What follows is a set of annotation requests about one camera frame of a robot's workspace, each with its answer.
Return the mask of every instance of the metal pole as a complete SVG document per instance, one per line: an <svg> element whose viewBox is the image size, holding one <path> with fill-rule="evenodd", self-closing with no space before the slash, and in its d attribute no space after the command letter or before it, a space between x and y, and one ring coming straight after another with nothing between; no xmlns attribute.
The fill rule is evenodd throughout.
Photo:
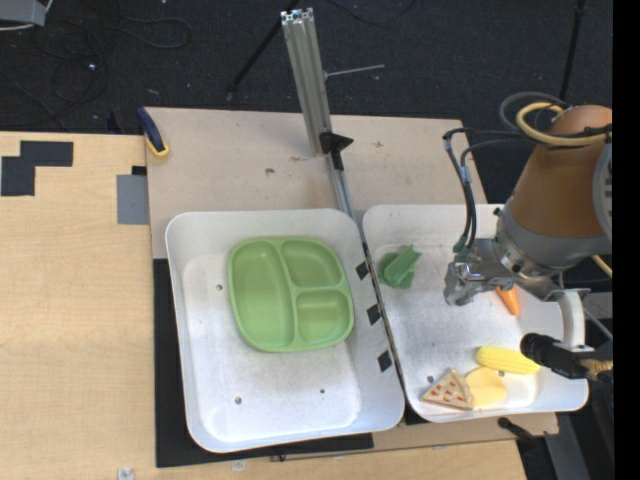
<svg viewBox="0 0 640 480"><path fill-rule="evenodd" d="M323 154L320 135L331 132L332 129L313 9L282 12L280 19L307 127L309 145L311 151L320 155ZM330 154L326 154L326 158L338 206L356 220L344 170L336 167Z"/></svg>

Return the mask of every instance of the black mat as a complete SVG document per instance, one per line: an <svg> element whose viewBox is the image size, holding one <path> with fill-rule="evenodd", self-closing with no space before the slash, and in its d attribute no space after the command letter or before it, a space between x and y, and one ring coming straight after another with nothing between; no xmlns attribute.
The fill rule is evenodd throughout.
<svg viewBox="0 0 640 480"><path fill-rule="evenodd" d="M212 453L189 434L185 417L180 351L167 260L154 260L154 349L156 465L159 468L222 462L251 457L279 457L319 452L368 450L371 434L357 434L269 446L234 453Z"/></svg>

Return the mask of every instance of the white plastic tray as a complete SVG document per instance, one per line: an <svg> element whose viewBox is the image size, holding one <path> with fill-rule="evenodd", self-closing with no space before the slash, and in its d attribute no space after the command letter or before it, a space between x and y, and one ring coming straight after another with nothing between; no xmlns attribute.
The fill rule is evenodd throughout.
<svg viewBox="0 0 640 480"><path fill-rule="evenodd" d="M349 337L333 347L267 353L247 345L233 316L227 259L239 242L306 236L340 257L354 303ZM367 309L377 299L355 222L333 209L193 212L168 225L187 425L213 452L386 430L404 412L396 369L378 362L390 344Z"/></svg>
<svg viewBox="0 0 640 480"><path fill-rule="evenodd" d="M495 205L478 205L479 238L495 234L494 209ZM460 411L419 400L431 385L430 377L438 380L451 367L462 374L477 368L475 351L482 345L519 350L528 332L562 338L558 304L540 302L522 290L518 317L506 310L495 292L477 294L464 306L449 306L444 301L451 249L464 222L462 205L376 206L363 219L374 265L386 253L399 252L409 244L422 253L409 290L380 284L407 401L417 414L433 422L579 409L587 401L587 381L569 380L544 367L533 375L505 374L507 398L482 409Z"/></svg>

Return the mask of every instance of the green plate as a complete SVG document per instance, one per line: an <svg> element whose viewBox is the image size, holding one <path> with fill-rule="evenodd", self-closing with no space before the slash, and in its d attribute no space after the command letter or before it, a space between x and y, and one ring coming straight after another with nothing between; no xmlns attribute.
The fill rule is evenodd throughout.
<svg viewBox="0 0 640 480"><path fill-rule="evenodd" d="M264 352L329 347L353 328L344 267L327 244L264 237L236 245L228 264L231 306L244 340Z"/></svg>

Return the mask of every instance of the yellow cable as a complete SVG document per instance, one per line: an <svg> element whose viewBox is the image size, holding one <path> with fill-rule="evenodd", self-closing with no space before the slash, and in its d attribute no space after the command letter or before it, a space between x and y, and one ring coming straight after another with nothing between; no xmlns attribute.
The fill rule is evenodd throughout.
<svg viewBox="0 0 640 480"><path fill-rule="evenodd" d="M593 256L591 256L591 259L595 261L596 265L598 265L605 272L605 274L613 279L613 269L609 265L607 265L600 256L594 254Z"/></svg>
<svg viewBox="0 0 640 480"><path fill-rule="evenodd" d="M518 114L516 115L516 123L518 127L526 133L529 137L536 139L540 142L544 142L545 144L550 144L552 146L590 146L591 144L596 144L603 140L606 140L607 137L611 138L612 134L600 133L598 135L592 135L591 137L577 137L577 138L568 138L568 137L556 137L555 135L548 135L546 133L539 132L535 128L529 126L524 118L530 112L534 110L540 110L542 108L547 108L549 110L553 110L556 113L560 113L562 109L557 105L552 105L550 102L538 102L531 103L526 107L522 108Z"/></svg>

